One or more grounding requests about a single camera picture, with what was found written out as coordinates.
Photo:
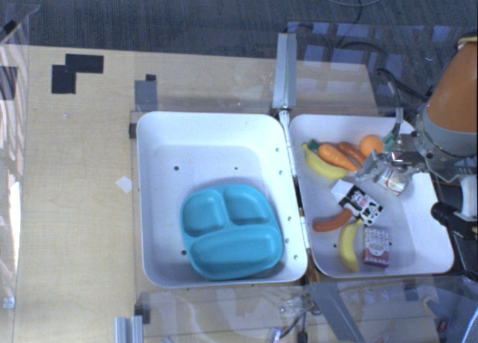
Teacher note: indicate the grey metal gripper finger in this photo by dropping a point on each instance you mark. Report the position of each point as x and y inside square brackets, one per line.
[409, 175]
[370, 167]

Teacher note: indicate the red and white carton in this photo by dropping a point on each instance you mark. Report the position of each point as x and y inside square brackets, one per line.
[376, 246]

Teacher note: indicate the orange carrot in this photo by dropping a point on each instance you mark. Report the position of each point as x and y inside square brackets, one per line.
[336, 154]

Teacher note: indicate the blue divided plate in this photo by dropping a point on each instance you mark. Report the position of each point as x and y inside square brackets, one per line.
[231, 244]

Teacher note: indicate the black and white cow carton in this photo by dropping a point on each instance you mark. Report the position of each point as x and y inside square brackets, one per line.
[364, 205]

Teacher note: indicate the orange fruit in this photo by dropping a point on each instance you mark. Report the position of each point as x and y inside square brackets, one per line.
[371, 144]

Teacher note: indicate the white plastic tray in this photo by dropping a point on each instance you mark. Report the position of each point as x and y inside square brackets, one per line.
[209, 139]
[411, 237]

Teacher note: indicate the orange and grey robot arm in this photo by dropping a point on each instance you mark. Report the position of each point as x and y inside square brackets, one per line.
[453, 87]

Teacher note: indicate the white and red can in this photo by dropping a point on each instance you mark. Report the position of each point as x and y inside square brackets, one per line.
[392, 182]

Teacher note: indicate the yellow banana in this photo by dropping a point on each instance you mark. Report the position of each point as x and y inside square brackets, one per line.
[323, 167]
[349, 246]

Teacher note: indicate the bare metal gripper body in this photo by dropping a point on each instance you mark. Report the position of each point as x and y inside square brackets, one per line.
[407, 154]

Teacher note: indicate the black cylinder on white bracket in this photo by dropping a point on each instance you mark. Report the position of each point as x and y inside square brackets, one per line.
[453, 214]

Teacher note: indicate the orange sausage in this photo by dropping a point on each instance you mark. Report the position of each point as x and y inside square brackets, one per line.
[330, 222]
[353, 151]

